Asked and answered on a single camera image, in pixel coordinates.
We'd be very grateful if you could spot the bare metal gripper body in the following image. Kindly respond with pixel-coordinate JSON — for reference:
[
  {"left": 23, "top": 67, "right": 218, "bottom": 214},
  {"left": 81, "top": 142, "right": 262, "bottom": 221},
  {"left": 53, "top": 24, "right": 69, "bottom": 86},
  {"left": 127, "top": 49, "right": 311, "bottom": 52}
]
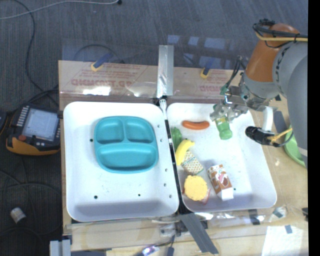
[{"left": 223, "top": 85, "right": 279, "bottom": 113}]

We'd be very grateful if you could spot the green plastic bottle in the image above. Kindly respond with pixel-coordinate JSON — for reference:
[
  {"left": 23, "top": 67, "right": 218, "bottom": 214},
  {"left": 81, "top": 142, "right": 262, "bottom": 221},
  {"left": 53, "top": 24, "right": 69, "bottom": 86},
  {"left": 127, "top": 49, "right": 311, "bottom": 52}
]
[{"left": 214, "top": 115, "right": 234, "bottom": 141}]

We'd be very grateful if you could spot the orange sausage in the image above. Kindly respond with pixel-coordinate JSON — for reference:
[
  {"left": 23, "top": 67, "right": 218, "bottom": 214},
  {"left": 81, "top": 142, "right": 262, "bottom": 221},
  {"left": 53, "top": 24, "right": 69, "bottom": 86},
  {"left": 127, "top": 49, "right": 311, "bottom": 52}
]
[{"left": 181, "top": 119, "right": 211, "bottom": 131}]

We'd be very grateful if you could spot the green broccoli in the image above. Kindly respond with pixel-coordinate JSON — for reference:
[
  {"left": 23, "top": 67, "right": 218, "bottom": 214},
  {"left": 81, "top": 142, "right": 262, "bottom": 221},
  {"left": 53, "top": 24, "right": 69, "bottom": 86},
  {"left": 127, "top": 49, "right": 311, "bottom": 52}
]
[{"left": 170, "top": 126, "right": 183, "bottom": 152}]

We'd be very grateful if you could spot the yellow banana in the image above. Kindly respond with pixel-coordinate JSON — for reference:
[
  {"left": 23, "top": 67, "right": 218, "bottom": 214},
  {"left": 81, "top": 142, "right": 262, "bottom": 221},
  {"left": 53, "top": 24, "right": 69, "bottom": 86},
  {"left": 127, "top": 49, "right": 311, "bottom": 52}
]
[{"left": 174, "top": 138, "right": 196, "bottom": 167}]

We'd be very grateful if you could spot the white plastic tray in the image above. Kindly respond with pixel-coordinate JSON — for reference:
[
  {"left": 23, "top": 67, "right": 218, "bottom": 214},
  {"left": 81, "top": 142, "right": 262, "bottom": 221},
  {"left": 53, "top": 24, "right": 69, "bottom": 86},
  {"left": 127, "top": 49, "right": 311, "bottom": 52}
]
[
  {"left": 62, "top": 100, "right": 180, "bottom": 223},
  {"left": 165, "top": 102, "right": 278, "bottom": 214}
]

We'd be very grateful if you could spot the checked biscuit packet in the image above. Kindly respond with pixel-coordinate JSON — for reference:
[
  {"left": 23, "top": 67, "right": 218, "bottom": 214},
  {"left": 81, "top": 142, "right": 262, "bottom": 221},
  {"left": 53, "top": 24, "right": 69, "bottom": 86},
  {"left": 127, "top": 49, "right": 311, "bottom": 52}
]
[{"left": 180, "top": 149, "right": 205, "bottom": 176}]

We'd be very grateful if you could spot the brown and white carton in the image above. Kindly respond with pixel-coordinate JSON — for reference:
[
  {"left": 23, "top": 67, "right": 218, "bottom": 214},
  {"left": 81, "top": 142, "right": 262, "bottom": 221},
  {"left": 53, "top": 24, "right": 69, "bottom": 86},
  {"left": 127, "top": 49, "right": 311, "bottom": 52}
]
[{"left": 206, "top": 163, "right": 235, "bottom": 202}]

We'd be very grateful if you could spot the yellow round biscuit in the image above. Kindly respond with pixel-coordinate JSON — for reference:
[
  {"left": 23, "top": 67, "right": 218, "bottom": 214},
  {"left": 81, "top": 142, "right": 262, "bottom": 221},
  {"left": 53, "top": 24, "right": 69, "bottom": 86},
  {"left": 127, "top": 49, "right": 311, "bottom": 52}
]
[{"left": 183, "top": 174, "right": 209, "bottom": 202}]

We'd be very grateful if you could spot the brown cardboard board, red print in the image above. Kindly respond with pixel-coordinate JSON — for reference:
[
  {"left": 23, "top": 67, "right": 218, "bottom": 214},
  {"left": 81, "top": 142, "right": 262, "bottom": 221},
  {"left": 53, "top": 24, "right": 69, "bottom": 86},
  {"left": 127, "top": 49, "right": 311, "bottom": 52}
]
[{"left": 57, "top": 59, "right": 309, "bottom": 252}]

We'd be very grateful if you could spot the blue divided plate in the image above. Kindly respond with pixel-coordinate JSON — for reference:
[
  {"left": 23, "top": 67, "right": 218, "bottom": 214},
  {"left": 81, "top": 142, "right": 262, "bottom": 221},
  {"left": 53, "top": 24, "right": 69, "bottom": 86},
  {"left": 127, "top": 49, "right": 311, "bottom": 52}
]
[{"left": 93, "top": 115, "right": 160, "bottom": 174}]

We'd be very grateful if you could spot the small grey metal can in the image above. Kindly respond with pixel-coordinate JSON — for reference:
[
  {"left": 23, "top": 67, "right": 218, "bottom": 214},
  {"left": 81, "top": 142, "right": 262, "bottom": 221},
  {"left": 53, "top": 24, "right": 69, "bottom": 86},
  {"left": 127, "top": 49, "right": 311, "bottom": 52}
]
[{"left": 9, "top": 206, "right": 27, "bottom": 224}]

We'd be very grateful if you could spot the black cylinder on white bracket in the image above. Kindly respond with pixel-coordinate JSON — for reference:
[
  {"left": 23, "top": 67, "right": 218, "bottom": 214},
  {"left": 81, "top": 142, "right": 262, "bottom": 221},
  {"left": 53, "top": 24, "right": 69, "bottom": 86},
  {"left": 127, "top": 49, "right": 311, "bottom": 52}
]
[{"left": 244, "top": 106, "right": 276, "bottom": 146}]

